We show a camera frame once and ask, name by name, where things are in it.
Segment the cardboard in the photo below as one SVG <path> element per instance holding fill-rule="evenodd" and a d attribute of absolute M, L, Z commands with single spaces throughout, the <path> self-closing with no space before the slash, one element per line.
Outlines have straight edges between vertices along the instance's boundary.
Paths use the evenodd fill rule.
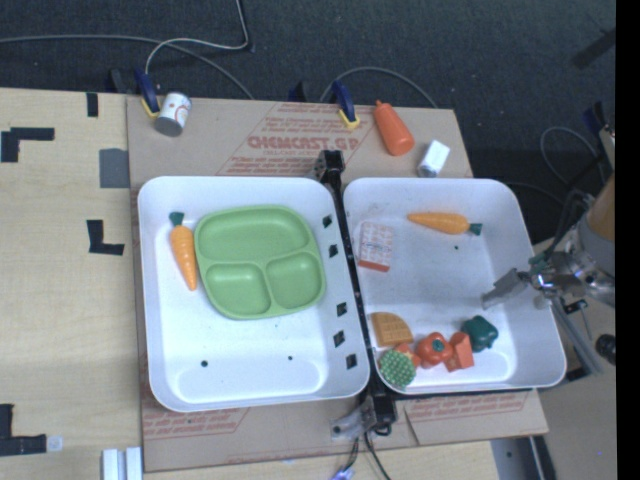
<path fill-rule="evenodd" d="M 343 151 L 343 183 L 361 177 L 414 177 L 433 140 L 451 148 L 442 177 L 472 177 L 451 110 L 396 111 L 416 146 L 406 155 L 386 151 L 371 115 L 356 107 L 361 124 L 349 130 L 334 105 L 194 99 L 183 133 L 157 132 L 140 99 L 127 97 L 127 128 L 146 472 L 222 464 L 346 454 L 331 422 L 357 400 L 294 403 L 181 414 L 163 408 L 149 389 L 136 198 L 142 184 L 162 175 L 305 176 L 323 149 Z M 541 434 L 547 431 L 536 390 L 436 396 L 397 403 L 398 421 L 378 449 Z"/>

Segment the green textured toy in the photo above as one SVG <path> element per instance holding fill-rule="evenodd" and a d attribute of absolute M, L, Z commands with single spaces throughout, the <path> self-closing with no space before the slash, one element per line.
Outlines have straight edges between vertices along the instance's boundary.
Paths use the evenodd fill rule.
<path fill-rule="evenodd" d="M 380 358 L 380 374 L 389 384 L 404 389 L 416 378 L 416 368 L 406 354 L 388 350 Z"/>

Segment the light wood surface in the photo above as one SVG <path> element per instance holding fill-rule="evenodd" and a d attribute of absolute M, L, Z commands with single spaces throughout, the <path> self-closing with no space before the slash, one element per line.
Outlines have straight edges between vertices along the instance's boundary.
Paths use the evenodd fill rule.
<path fill-rule="evenodd" d="M 13 434 L 61 436 L 63 449 L 0 458 L 0 480 L 98 479 L 100 453 L 141 445 L 128 189 L 103 189 L 99 151 L 127 149 L 125 97 L 0 90 L 0 130 L 53 127 L 0 164 L 0 403 Z M 88 219 L 122 256 L 89 254 Z M 392 478 L 496 480 L 489 442 L 381 451 Z M 344 457 L 146 474 L 151 479 L 323 479 Z M 381 478 L 369 454 L 358 479 Z"/>

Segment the green plate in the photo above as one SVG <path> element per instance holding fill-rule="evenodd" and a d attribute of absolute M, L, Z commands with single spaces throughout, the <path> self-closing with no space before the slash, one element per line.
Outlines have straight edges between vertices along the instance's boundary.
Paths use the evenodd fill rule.
<path fill-rule="evenodd" d="M 196 226 L 200 277 L 211 304 L 235 319 L 294 313 L 315 304 L 325 274 L 306 221 L 285 206 L 246 206 Z"/>

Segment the toy carrot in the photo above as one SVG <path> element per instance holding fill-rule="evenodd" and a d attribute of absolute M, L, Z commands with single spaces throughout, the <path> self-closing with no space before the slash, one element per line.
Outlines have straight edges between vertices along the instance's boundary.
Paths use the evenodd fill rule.
<path fill-rule="evenodd" d="M 187 286 L 193 291 L 198 286 L 198 270 L 193 232 L 182 224 L 184 213 L 172 212 L 169 214 L 169 219 L 173 224 L 173 229 L 169 235 L 171 250 L 180 268 L 180 272 L 187 282 Z"/>
<path fill-rule="evenodd" d="M 470 224 L 464 215 L 458 213 L 410 213 L 407 215 L 407 218 L 416 224 L 437 229 L 450 235 L 460 235 L 465 231 L 470 231 L 474 235 L 480 235 L 482 231 L 482 224 Z"/>

